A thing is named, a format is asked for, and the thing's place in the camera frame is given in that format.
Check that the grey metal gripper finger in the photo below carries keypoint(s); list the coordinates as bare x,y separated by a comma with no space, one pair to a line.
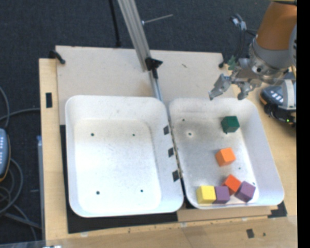
245,90
220,86

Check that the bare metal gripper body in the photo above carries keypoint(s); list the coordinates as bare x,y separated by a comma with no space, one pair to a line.
250,75

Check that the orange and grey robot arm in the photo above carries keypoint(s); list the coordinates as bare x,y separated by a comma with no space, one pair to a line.
273,27

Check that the green cube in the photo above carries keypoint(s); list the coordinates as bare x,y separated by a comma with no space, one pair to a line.
230,124

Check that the white plastic tray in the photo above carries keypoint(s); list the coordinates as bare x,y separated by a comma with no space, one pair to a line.
118,159
204,148

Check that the light orange cube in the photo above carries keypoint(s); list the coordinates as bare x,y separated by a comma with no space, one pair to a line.
225,157

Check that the dark orange cube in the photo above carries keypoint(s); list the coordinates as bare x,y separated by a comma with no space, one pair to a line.
232,183

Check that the purple cube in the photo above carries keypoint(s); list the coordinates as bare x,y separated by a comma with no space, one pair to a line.
245,191
222,194

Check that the yellow cube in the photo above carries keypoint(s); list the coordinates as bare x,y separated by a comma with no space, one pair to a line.
206,194

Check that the pale flat board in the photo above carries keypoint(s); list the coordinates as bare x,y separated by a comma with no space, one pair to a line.
106,71

